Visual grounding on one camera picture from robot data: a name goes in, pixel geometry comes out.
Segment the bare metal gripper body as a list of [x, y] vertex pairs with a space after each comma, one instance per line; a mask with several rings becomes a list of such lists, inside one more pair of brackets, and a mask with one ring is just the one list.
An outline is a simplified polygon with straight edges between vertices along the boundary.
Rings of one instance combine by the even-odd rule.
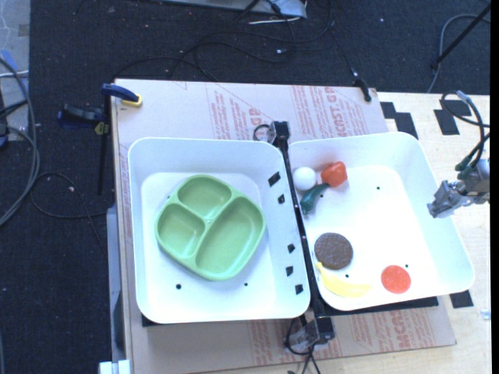
[[488, 159], [480, 159], [472, 167], [469, 165], [458, 174], [460, 185], [458, 192], [461, 195], [460, 204], [470, 206], [490, 202], [490, 163]]

